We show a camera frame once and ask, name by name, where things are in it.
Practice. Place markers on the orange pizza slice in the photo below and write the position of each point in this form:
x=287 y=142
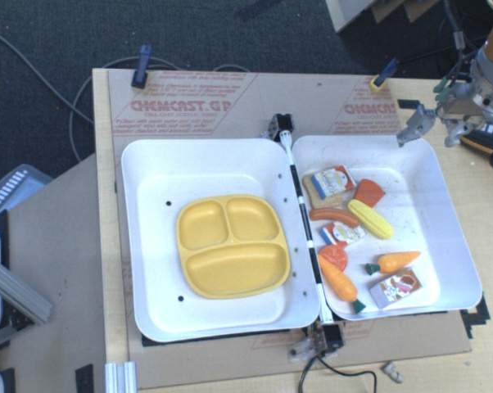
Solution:
x=369 y=192

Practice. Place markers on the thin black and white rod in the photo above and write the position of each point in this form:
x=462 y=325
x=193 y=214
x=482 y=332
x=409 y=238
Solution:
x=305 y=215

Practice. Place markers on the long orange carrot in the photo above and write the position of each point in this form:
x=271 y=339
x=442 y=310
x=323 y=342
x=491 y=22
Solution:
x=340 y=283

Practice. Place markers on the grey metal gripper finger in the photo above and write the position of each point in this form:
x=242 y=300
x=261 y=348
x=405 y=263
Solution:
x=414 y=127
x=455 y=131

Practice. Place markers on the tan bread slice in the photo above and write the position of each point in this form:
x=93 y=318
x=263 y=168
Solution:
x=314 y=197

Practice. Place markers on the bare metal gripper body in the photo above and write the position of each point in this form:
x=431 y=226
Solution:
x=485 y=101

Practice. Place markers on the white plastic tray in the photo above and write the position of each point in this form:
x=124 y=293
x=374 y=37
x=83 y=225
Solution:
x=156 y=240
x=431 y=219

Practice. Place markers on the large blue and white carton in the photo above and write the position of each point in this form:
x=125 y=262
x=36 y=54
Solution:
x=332 y=182

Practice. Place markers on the round orange slice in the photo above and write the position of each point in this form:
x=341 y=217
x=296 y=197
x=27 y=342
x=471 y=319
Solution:
x=336 y=256

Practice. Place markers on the grey and brown carton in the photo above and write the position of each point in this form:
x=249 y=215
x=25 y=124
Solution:
x=396 y=288

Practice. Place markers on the brown sausage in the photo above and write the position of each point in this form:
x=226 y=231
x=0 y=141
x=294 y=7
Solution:
x=334 y=217

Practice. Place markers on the black cylinder on white bracket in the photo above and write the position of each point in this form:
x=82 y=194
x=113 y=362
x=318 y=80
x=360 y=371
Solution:
x=482 y=139

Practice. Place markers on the small blue and white carton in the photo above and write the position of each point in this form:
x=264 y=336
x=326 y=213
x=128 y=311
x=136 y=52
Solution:
x=344 y=233

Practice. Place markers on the yellow corn cob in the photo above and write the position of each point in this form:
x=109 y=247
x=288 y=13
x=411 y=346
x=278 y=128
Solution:
x=370 y=219

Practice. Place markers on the yellow divided plate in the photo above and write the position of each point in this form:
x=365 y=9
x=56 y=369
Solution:
x=234 y=268

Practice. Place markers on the brown cardboard board red print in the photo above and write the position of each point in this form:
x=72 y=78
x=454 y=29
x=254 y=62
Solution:
x=213 y=360

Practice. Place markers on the short orange carrot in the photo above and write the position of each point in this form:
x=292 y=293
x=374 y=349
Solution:
x=396 y=261

